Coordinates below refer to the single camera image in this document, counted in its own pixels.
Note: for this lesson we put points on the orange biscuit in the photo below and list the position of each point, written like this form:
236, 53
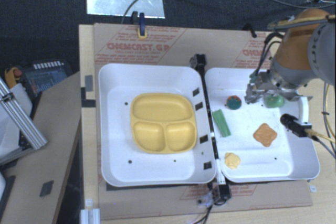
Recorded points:
265, 135

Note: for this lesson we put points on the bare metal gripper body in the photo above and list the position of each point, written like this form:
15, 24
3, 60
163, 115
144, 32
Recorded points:
267, 82

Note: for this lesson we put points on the thin black and white rod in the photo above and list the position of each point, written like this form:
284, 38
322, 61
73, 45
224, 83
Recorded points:
209, 112

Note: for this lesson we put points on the pale yellow lumpy toy food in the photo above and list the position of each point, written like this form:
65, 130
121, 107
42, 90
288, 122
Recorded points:
232, 160

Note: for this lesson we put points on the white plastic tray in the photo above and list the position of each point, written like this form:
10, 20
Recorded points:
118, 165
262, 165

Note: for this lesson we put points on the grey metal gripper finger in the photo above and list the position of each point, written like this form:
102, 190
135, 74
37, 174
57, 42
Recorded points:
249, 94
259, 95

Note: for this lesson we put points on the yellow divided plate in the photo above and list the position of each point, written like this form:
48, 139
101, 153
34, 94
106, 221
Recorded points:
162, 112

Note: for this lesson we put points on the brown cardboard board red print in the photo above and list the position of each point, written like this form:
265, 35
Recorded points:
162, 42

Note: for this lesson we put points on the green celery stick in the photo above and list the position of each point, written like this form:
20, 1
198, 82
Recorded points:
221, 123

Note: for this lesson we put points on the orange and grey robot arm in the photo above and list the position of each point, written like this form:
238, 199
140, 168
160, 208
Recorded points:
296, 44

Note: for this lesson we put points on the black cylinder on white bracket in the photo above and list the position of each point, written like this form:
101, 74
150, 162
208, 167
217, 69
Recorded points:
292, 123

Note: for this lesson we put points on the light green toy pear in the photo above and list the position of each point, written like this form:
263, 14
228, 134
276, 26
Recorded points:
274, 101

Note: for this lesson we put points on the teal and red round toy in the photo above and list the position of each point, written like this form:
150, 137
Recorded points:
234, 102

